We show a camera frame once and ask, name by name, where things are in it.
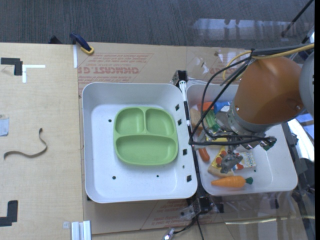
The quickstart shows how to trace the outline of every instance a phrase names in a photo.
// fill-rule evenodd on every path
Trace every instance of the yellow cable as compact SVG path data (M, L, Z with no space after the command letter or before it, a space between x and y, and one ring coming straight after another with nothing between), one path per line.
M287 55L291 55L291 54L295 54L295 53L299 53L305 50L309 50L315 47L315 43L311 43L308 45L305 45L303 47L300 48L296 48L296 49L292 49L292 50L288 50L288 51L284 51L284 52L280 52L280 53L276 53L276 54L272 54L272 55L266 55L266 56L252 56L253 59L259 60L259 59L270 59L270 58L276 58L276 57L282 57L282 56L287 56Z
M241 57L241 56L243 56L243 55L249 54L249 53L251 53L251 51L250 51L250 50L247 50L247 51L245 51L245 52L242 52L242 53L238 54L237 56L233 57L233 58L228 62L228 64L227 64L225 67L229 67L229 66L231 65L231 63L234 62L236 59L238 59L239 57ZM223 73L222 73L222 79L223 79L223 80L226 79L226 70L223 71Z

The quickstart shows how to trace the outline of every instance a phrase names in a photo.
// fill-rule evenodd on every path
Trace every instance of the metal bracket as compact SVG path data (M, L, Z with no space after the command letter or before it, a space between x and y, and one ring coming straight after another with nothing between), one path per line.
M71 240L91 240L91 222L85 220L84 222L75 221L71 223Z
M179 82L182 80L185 82L188 81L188 73L185 70L177 70L172 77L173 85L180 88Z
M215 204L208 196L198 197L189 206L180 210L180 219L191 220L197 215L207 214Z

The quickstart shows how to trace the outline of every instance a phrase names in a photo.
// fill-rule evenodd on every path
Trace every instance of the gray carpet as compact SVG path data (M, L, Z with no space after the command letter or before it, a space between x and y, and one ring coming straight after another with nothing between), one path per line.
M270 48L299 44L315 24L309 0L0 0L0 42L88 42Z

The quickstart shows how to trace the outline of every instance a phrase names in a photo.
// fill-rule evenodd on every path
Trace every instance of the small toy item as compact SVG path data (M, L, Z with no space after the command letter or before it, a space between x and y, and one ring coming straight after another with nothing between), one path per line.
M215 158L211 162L211 164L208 167L208 173L217 176L219 178L225 178L229 176L233 176L234 172L232 170L229 170L227 173L221 172L221 162L222 159L227 155L226 147L222 146L218 154L216 154Z
M211 184L218 187L242 188L246 183L251 185L253 181L254 179L252 177L244 178L240 175L234 175L213 180Z
M204 162L209 162L210 161L210 156L206 150L206 148L199 148L199 155L201 157L201 159L204 161Z

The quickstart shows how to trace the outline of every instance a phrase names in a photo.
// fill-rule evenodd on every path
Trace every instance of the black cable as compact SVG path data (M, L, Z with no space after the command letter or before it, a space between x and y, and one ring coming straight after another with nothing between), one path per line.
M205 240L204 234L202 233L202 230L201 230L201 227L200 227L199 218L196 218L196 223L198 225L198 228L199 228L199 231L200 231L200 234L201 234L201 239Z
M261 55L273 55L284 53L290 50L298 49L301 47L305 47L307 44L297 44L292 46L278 47L278 48L268 48L268 49L255 49L251 52L251 56L261 56Z
M254 137L248 140L234 140L234 141L204 141L204 142L189 141L189 144L199 145L199 146L210 146L210 145L225 146L225 145L241 145L241 144L257 142L257 141L270 141L270 137Z
M178 234L178 233L180 233L180 232L182 232L182 231L185 231L185 230L190 229L190 228L196 223L196 221L197 221L197 219L198 219L198 216L199 216L199 215L196 215L195 217L193 217L193 218L192 218L192 221L190 222L189 225L185 226L183 229L181 229L181 230L179 230L179 231L174 231L173 233L174 233L174 234Z
M203 130L205 131L205 133L211 137L212 139L216 139L216 138L229 138L229 139L240 139L240 138L250 138L248 140L230 140L230 141L204 141L204 142L196 142L193 141L191 138L189 140L189 144L190 145L201 145L201 146L209 146L209 145L241 145L241 144L246 144L246 143L251 143L251 142L255 142L255 141L268 141L270 140L269 137L259 137L259 136L253 136L253 135L224 135L223 137L221 135L212 135L205 127L204 125L204 119L207 115L207 113L210 111L210 109L213 107L213 105L217 102L217 100L221 97L221 95L225 92L225 90L228 88L228 86L240 75L242 74L249 63L249 59L250 57L244 59L245 64L242 65L240 67L240 70L237 70L237 73L231 78L231 80L225 85L225 87L220 91L220 93L217 95L217 97L214 99L214 101L211 103L211 105L207 108L207 110L203 113L203 104L204 104L204 100L205 100L205 95L206 95L206 91L208 89L208 86L210 84L210 82L213 80L213 78L219 74L221 71L225 70L226 68L223 68L222 70L220 70L219 72L217 72L215 75L213 75L210 80L207 82L203 94L202 94L202 99L201 99L201 107L200 107L200 113L201 113L201 118L199 120L200 123L202 123L203 126ZM196 132L197 128L199 127L199 122L197 123L197 125L195 126L194 130L193 130L193 134L191 135L193 137L194 133Z
M242 64L236 71L234 71L232 74L230 74L221 84L220 86L223 86L226 82L228 82L230 79L232 79L235 75L239 76L240 74L238 74L238 72L243 72L247 66L248 66L249 62L246 61L244 64Z
M212 81L218 74L220 74L221 72L223 72L223 71L225 71L225 70L227 70L227 69L229 69L229 68L231 68L231 67L234 67L234 66L236 66L236 65L238 65L238 64L240 64L240 63L242 63L242 62L245 62L245 61L247 61L247 60L249 60L249 59L250 59L250 58L247 57L247 58L242 59L242 60L240 60L240 61L238 61L238 62L236 62L236 63L234 63L234 64L231 64L231 65L229 65L229 66L227 66L227 67L224 67L223 69L221 69L221 70L219 70L218 72L216 72L213 76L211 76L210 79L207 81L205 87L204 87L204 91L203 91L202 97L204 97L204 96L206 95L206 91L207 91L207 89L208 89L209 84L211 83L211 81ZM191 133L191 135L190 135L189 142L192 142L192 138L193 138L193 136L195 135L195 133L196 133L199 125L202 123L203 119L206 117L207 113L210 111L210 109L212 108L212 106L213 106L213 104L211 104L211 105L209 106L209 108L208 108L208 109L204 112L204 114L201 116L201 118L200 118L200 120L198 121L198 123L195 125L195 127L194 127L194 129L193 129L193 131L192 131L192 133Z
M230 79L230 81L224 86L224 88L220 91L220 93L217 95L217 97L214 99L214 101L211 103L211 106L213 107L214 104L217 102L217 100L221 97L221 95L225 92L225 90L229 87L229 85L235 80L237 79L238 76L240 76L247 68L248 66L248 63L249 61L247 60L245 62L244 65L242 65L240 67L240 70L237 70L236 71L236 74L233 75L233 77ZM201 100L201 107L200 107L200 114L202 115L203 114L203 104L204 104L204 101L205 101L205 93L203 93L202 95L202 100ZM215 138L215 136L213 136L205 127L205 124L204 124L204 119L202 119L202 126L203 126L203 130L204 132L211 138Z
M312 33L308 33L305 35L304 39L301 41L302 44L305 44L308 40L310 40Z
M284 31L282 31L281 36L284 37L285 34L288 32L288 30L292 27L294 23L300 18L300 16L305 12L305 10L311 5L311 3L314 0L309 0L309 2L306 3L306 5L302 8L302 10L294 17L294 19L291 21L291 23L286 27Z

